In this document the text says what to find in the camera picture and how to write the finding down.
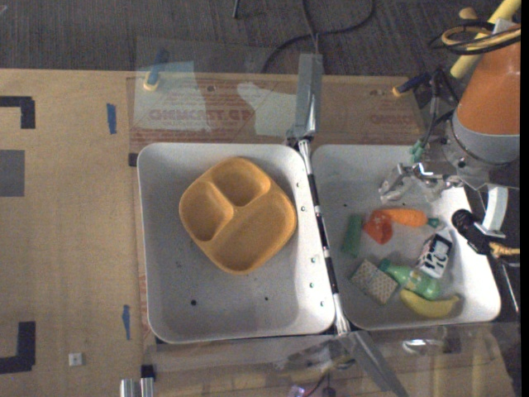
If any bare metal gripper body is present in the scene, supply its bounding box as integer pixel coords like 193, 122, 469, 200
441, 136, 522, 192

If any orange carrot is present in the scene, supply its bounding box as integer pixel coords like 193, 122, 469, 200
369, 207, 441, 229

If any white plastic tray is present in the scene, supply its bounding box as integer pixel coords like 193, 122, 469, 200
310, 143, 503, 332
136, 141, 337, 345

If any green rectangular block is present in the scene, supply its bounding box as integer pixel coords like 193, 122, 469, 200
340, 213, 365, 258

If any black and white carton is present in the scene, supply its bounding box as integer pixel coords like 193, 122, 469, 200
414, 228, 455, 280

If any brown cardboard board red print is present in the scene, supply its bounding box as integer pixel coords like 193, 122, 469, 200
125, 72, 431, 349

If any green bottle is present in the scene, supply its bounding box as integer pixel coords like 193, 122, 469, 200
377, 257, 443, 302

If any beige patterned packet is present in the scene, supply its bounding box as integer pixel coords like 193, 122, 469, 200
350, 259, 399, 306

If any yellow banana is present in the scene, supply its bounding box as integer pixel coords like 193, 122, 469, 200
398, 288, 461, 319

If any orange divided plate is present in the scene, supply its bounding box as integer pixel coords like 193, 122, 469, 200
178, 155, 298, 276

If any black cylinder on white bracket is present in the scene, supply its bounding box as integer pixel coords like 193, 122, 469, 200
450, 184, 510, 256

